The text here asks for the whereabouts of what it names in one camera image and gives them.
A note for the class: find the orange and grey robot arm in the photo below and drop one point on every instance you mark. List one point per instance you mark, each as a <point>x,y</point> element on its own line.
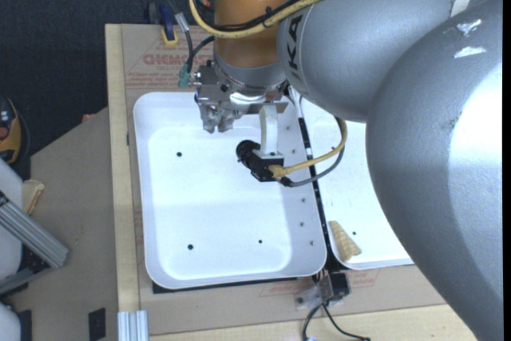
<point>359,52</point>

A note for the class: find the white plastic tray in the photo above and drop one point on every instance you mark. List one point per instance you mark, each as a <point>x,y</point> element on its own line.
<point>351,203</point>
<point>215,211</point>

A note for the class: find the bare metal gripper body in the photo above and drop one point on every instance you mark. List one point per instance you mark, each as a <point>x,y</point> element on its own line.
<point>215,90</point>

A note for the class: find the black cylinder on white bracket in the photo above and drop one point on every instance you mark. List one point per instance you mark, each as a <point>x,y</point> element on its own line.
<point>261,163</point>

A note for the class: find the brown cardboard board red print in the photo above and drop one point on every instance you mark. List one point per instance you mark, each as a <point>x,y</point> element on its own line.
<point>223,311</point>

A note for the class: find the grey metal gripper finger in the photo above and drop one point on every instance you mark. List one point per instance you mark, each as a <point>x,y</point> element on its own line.
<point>210,120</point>
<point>226,121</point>

